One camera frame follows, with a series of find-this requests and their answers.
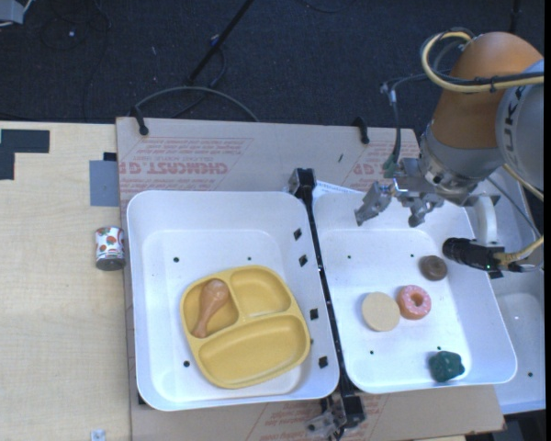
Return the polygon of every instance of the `yellow plate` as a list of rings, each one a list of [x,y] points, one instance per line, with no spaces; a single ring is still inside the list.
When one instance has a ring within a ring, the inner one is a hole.
[[[192,334],[202,288],[220,279],[229,297],[209,319],[207,335]],[[205,377],[226,389],[264,382],[304,361],[309,330],[284,280],[265,266],[241,266],[195,281],[180,300],[180,315],[194,358]]]

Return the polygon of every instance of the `black clip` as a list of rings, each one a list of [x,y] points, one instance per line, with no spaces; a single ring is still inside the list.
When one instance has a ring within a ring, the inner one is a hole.
[[[367,137],[367,126],[365,125],[364,119],[361,116],[357,116],[351,125],[359,128],[361,143],[363,143],[363,145],[367,145],[369,143],[369,137]]]
[[[149,128],[145,126],[145,119],[143,119],[143,114],[137,105],[130,109],[130,115],[135,118],[139,124],[139,134],[141,136],[146,136],[149,134]]]
[[[496,92],[496,86],[494,85],[496,83],[495,76],[489,79],[489,92],[494,93]]]

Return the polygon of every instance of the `small can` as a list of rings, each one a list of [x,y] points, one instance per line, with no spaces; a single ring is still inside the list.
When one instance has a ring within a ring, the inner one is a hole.
[[[125,267],[124,231],[119,227],[100,227],[96,231],[96,267],[116,271]]]

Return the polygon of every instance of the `toy chicken drumstick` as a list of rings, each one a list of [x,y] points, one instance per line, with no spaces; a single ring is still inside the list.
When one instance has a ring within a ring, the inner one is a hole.
[[[210,318],[229,300],[229,287],[220,279],[211,279],[200,292],[200,312],[192,335],[205,338],[208,335],[207,325]]]

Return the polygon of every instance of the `wooden table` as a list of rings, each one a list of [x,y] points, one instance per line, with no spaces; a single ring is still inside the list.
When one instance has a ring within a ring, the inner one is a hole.
[[[116,127],[0,121],[0,136],[11,129],[48,130],[50,148],[16,153],[14,179],[0,180],[0,440],[129,440],[123,272],[95,258],[96,229],[120,212],[92,206],[89,186]],[[498,429],[491,387],[470,393]]]

